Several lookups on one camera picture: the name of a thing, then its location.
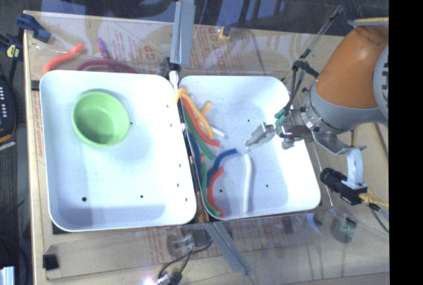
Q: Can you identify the brown cardboard board red print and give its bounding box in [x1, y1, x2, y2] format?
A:
[22, 11, 390, 281]

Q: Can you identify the white plastic tray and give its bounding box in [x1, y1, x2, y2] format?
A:
[177, 75, 322, 222]
[39, 69, 198, 232]

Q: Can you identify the long orange rope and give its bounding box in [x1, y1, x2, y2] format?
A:
[43, 42, 85, 75]

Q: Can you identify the curved red rope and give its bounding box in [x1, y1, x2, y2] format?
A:
[206, 167, 226, 218]

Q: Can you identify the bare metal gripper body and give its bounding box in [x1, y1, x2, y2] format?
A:
[276, 108, 327, 150]

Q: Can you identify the long purple rope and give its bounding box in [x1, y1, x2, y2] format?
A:
[76, 59, 138, 75]

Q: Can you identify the green bowl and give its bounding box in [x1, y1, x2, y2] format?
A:
[71, 91, 131, 149]

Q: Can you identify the long white rope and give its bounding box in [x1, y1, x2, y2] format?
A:
[243, 152, 254, 214]

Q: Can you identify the short white rope piece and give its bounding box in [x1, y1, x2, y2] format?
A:
[209, 125, 227, 140]

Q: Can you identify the short purple rope piece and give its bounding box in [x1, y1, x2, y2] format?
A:
[96, 37, 110, 60]

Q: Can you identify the curved blue rope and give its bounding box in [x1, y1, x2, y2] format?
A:
[206, 148, 239, 188]

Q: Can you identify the long yellow rope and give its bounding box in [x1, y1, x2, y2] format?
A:
[174, 87, 214, 140]

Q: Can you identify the long red rope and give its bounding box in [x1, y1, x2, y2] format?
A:
[181, 98, 221, 148]

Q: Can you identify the black cylinder on white bracket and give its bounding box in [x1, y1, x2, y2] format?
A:
[319, 147, 369, 206]

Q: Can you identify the straight blue rope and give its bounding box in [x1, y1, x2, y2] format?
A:
[188, 132, 203, 175]

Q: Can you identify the curved green rope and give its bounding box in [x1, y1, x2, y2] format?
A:
[200, 162, 222, 216]

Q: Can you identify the long green rope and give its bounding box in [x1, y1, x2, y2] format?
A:
[182, 107, 215, 161]

